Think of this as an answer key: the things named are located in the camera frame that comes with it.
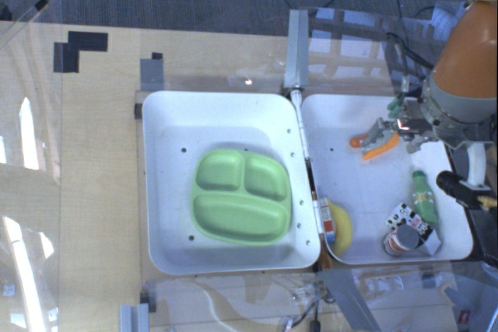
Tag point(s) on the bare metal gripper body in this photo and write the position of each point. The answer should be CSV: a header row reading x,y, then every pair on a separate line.
x,y
414,120

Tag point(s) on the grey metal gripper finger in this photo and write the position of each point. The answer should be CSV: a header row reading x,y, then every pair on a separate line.
x,y
419,143
374,134

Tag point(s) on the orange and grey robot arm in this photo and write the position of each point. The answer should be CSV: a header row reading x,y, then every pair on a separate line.
x,y
465,62

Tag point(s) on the orange carrot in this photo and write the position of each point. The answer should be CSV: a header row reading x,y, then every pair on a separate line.
x,y
387,145

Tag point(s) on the red sausage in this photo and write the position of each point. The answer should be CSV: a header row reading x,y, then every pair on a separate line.
x,y
356,141

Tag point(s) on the white plastic tray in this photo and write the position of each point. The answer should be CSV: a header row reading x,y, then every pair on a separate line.
x,y
369,190
171,206

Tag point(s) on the green bottle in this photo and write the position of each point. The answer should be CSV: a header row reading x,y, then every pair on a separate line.
x,y
425,200

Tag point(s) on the white carton with printed pictures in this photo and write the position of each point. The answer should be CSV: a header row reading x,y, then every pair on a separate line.
x,y
406,214

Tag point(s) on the thin black and white rod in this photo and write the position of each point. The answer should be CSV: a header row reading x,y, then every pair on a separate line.
x,y
300,116

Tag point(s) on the white and red small carton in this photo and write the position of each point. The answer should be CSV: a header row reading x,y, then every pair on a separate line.
x,y
326,217

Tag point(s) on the orange and white can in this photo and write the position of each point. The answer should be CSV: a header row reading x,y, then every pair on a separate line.
x,y
400,241

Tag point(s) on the yellow banana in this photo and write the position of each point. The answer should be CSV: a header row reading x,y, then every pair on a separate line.
x,y
344,229

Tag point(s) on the green divided plate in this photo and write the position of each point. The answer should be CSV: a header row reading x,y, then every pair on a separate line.
x,y
239,212

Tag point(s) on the black cylinder on white bracket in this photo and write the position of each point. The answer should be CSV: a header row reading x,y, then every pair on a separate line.
x,y
457,184

